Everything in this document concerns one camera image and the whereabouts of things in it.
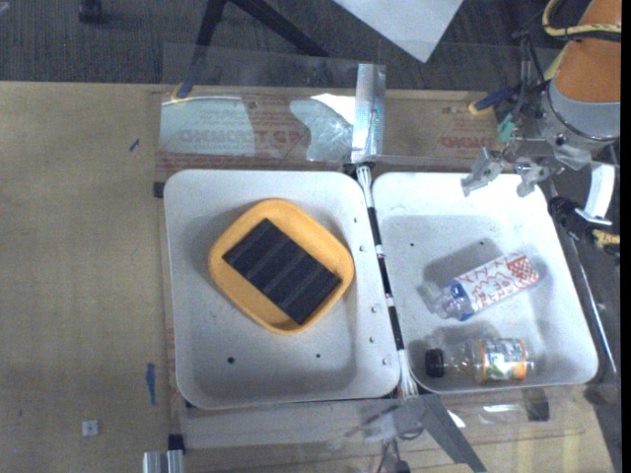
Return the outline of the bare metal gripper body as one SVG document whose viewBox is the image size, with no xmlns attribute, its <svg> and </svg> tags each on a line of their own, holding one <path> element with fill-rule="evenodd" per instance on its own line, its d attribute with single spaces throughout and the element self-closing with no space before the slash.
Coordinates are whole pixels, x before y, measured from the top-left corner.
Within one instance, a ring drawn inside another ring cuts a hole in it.
<svg viewBox="0 0 631 473">
<path fill-rule="evenodd" d="M 511 164 L 579 170 L 593 159 L 589 141 L 554 117 L 509 115 L 501 124 L 501 141 L 502 156 Z"/>
</svg>

